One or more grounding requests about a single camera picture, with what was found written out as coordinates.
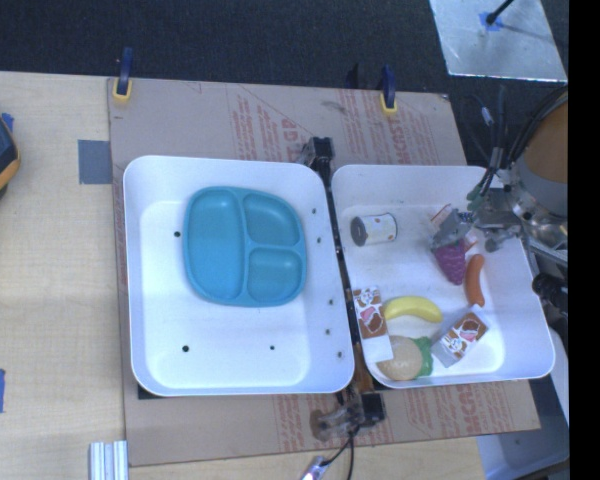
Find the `orange object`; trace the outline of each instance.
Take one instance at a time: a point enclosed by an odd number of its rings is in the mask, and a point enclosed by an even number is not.
[[[477,304],[484,307],[484,295],[480,286],[480,272],[483,266],[484,256],[482,254],[474,254],[467,263],[467,271],[464,275],[464,291],[471,306]]]

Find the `wooden surface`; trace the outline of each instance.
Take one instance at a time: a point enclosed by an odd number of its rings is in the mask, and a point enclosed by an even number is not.
[[[22,167],[0,201],[0,479],[83,480],[89,444],[125,438],[111,186],[78,178],[78,141],[109,139],[106,78],[0,72],[2,112],[15,119]],[[132,468],[129,478],[294,480],[314,455]],[[345,478],[348,460],[326,478]],[[450,476],[484,478],[474,438],[355,451],[356,479]]]

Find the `blue plate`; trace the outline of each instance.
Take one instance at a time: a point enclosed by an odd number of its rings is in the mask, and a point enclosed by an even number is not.
[[[208,187],[187,205],[184,264],[202,297],[236,306],[279,306],[303,289],[302,224],[283,199],[257,190]]]

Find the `blue tape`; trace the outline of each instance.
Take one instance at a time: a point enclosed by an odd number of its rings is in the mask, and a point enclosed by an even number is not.
[[[479,14],[480,16],[480,23],[482,23],[482,26],[489,32],[498,32],[502,27],[504,27],[504,23],[502,23],[502,20],[500,19],[500,17],[496,18],[496,21],[493,22],[493,24],[489,25],[487,23],[487,16],[489,16],[489,14],[491,14],[490,12],[482,12]]]
[[[7,114],[6,112],[3,112],[2,120],[4,121],[4,124],[7,125],[7,128],[9,128],[9,131],[11,133],[13,133],[13,116],[11,114]]]
[[[7,385],[4,376],[7,374],[2,368],[0,368],[0,413],[4,412],[4,389]]]

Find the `toy banana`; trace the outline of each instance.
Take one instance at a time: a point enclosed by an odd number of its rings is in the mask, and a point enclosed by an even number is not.
[[[412,315],[433,323],[442,322],[440,308],[429,299],[417,295],[391,299],[384,305],[383,313],[386,320],[403,315]]]

